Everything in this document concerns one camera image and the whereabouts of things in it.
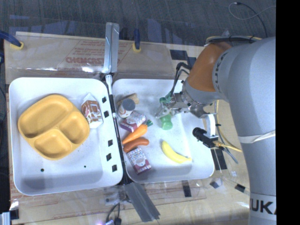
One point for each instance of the purple and white packet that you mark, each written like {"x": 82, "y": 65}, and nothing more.
{"x": 132, "y": 122}

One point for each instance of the orange carrot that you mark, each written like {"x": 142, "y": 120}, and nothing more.
{"x": 137, "y": 132}

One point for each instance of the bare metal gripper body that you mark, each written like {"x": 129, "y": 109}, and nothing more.
{"x": 187, "y": 103}

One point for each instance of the brown and white carton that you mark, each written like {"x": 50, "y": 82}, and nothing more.
{"x": 92, "y": 112}

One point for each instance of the tan toy bread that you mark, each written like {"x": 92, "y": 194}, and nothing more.
{"x": 134, "y": 97}

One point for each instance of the maroon and white carton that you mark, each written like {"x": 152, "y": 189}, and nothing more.
{"x": 139, "y": 160}

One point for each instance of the green bottle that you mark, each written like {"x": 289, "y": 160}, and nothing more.
{"x": 167, "y": 123}

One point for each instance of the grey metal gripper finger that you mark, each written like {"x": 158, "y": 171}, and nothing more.
{"x": 177, "y": 111}
{"x": 162, "y": 111}

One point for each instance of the white can with grey lid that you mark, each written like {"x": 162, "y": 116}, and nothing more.
{"x": 125, "y": 108}

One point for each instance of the orange-brown sausage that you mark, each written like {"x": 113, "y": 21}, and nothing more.
{"x": 136, "y": 144}

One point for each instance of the brown cardboard board, red print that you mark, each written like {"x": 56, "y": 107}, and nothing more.
{"x": 58, "y": 53}

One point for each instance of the white plastic tray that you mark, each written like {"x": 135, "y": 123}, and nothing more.
{"x": 187, "y": 146}
{"x": 65, "y": 174}

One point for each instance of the yellow banana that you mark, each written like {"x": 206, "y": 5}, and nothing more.
{"x": 172, "y": 153}

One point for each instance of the yellow divided plate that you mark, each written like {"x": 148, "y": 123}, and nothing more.
{"x": 51, "y": 125}

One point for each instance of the black cylinder on white bracket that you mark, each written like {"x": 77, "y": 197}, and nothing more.
{"x": 204, "y": 136}

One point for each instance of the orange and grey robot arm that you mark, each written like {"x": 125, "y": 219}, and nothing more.
{"x": 248, "y": 83}

